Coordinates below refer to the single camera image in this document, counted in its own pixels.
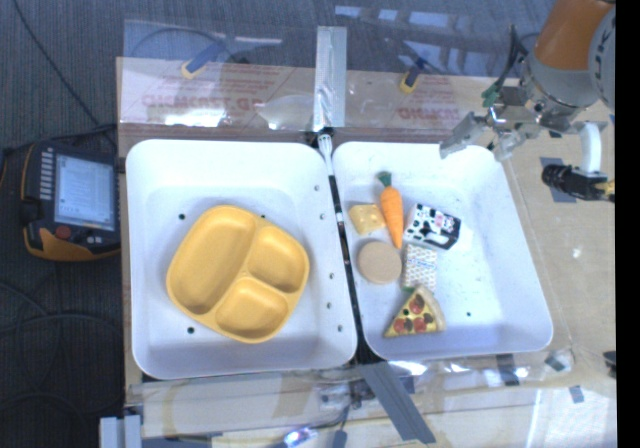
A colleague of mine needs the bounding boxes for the yellow divided plate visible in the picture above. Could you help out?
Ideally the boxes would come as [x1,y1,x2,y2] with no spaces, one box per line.
[165,204,311,345]

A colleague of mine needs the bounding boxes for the round tan biscuit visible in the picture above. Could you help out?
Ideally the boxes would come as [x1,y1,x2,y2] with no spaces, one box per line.
[356,240,404,286]

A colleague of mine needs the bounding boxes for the orange carrot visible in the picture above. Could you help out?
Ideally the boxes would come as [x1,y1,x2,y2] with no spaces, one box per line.
[376,170,405,251]

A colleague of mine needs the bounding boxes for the yellow cheese wedge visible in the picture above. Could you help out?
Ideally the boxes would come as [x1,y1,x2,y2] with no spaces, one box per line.
[347,203,387,236]

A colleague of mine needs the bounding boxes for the black cylinder on white bracket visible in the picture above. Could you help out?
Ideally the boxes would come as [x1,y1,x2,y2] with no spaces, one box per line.
[541,120,616,203]

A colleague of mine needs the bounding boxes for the white patterned packet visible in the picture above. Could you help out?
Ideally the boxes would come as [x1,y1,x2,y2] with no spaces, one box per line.
[401,243,440,293]

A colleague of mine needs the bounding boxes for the pizza slice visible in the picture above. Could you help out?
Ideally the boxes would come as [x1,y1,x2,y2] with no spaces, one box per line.
[383,284,447,339]

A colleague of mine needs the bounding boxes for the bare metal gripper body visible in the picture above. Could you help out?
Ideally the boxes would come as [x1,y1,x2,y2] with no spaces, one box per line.
[483,84,587,138]

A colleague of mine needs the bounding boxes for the brown cardboard board red print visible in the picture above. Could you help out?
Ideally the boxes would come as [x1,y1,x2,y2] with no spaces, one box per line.
[115,57,617,440]

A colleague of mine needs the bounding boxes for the black and white milk carton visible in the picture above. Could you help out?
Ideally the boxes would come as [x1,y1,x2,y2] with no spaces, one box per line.
[402,202,463,252]

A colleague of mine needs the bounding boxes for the white plastic tray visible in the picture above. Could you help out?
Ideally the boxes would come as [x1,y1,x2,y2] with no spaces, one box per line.
[124,138,359,381]
[331,140,555,362]

